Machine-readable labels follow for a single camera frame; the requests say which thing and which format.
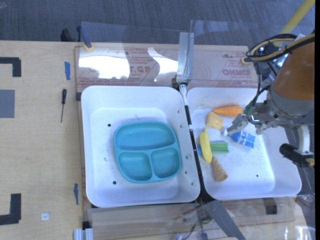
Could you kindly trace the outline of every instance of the screwdriver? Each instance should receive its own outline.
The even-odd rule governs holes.
[[[62,91],[61,123],[62,123],[62,117],[64,116],[64,106],[65,106],[65,103],[66,103],[66,97],[67,97],[67,89],[63,89],[63,91]]]

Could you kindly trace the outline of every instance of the wooden surface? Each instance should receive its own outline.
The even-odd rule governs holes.
[[[21,77],[0,64],[0,90],[15,90],[14,118],[0,118],[0,215],[21,193],[21,220],[0,239],[71,239],[82,227],[82,172],[75,43],[1,41],[0,57],[19,57]],[[71,80],[66,80],[65,62]],[[67,88],[63,122],[62,90]],[[74,186],[78,184],[78,205]],[[41,213],[50,212],[50,220]]]

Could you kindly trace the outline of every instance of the toy carrot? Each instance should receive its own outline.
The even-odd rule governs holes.
[[[231,105],[215,108],[212,112],[220,115],[236,117],[238,114],[242,114],[244,110],[238,105]]]

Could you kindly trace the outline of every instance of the yellow banana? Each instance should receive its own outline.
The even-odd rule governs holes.
[[[212,162],[212,151],[210,146],[210,139],[208,130],[205,128],[203,132],[200,133],[200,148],[202,152],[202,156],[204,160],[206,160],[208,163]]]

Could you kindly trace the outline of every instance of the blue plate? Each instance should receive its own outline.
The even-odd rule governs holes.
[[[122,176],[134,183],[170,179],[181,169],[181,153],[172,128],[160,121],[131,122],[114,133],[113,146]]]

